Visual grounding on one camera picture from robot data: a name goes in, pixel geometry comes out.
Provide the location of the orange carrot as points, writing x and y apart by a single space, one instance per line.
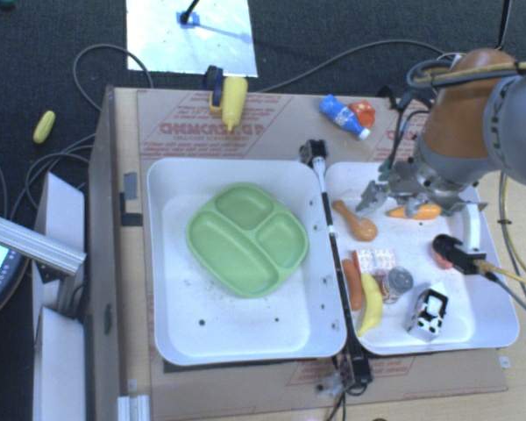
427 211

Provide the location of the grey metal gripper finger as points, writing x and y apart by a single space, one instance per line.
413 208
370 196

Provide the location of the yellow mustard bottle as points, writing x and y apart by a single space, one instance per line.
234 99

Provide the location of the black and white cow carton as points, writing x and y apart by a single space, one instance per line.
429 314

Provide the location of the small silver top can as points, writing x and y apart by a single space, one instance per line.
398 281

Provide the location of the red orange packet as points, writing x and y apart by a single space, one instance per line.
363 111

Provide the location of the yellow oblong toy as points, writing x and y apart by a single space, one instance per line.
44 126

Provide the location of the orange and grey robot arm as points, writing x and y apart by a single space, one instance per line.
464 116

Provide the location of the white plastic tray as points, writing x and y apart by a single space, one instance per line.
473 314
245 323

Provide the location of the orange sausage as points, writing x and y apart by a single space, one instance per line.
354 285

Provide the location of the green divided plate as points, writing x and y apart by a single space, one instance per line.
245 239

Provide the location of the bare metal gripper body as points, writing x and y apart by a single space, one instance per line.
410 182

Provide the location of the brown cardboard board red print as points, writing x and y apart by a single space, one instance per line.
272 121

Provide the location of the red and white packet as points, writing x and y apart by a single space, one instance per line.
374 260

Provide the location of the blue bottle white cap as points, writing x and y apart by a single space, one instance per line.
339 114

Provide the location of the thin black and white rod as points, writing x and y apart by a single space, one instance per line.
333 235

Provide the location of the yellow banana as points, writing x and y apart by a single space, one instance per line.
372 303

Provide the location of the orange chicken drumstick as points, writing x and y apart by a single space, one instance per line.
361 228

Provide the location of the red rounded toy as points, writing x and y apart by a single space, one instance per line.
442 261

